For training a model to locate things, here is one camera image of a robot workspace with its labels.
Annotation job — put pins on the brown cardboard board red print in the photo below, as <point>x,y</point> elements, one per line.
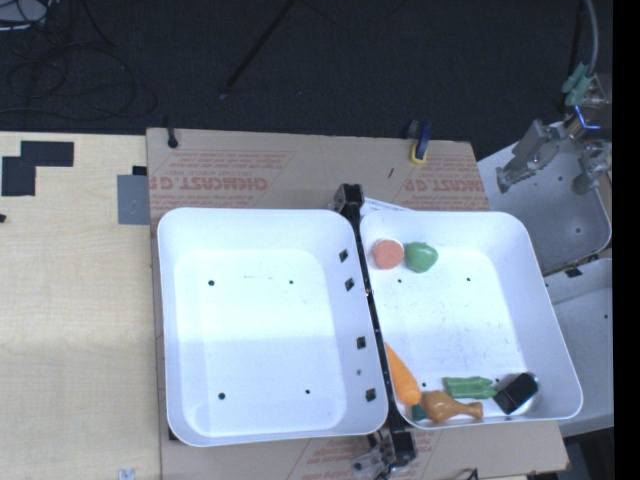
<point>300,178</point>

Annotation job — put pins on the orange toy carrot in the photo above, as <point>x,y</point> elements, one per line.
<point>403,375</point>

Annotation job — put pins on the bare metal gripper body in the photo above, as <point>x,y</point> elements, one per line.
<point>597,113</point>

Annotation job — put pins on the green toy pea pods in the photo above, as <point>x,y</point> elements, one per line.
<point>467,388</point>

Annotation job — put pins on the white plastic tray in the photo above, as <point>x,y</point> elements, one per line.
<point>260,348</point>
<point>460,318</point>

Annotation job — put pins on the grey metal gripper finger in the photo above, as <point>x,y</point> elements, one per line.
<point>531,154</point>
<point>594,165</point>

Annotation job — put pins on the salmon pink round slice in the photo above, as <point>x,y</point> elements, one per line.
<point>387,254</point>

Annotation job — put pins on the green toy apple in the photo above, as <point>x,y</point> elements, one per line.
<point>420,257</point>

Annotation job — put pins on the brown toy chicken drumstick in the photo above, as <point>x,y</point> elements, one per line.
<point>442,406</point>

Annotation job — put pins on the thin black rod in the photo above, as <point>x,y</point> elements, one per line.
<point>372,313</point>

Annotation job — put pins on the black rectangular box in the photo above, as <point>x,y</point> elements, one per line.
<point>516,393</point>

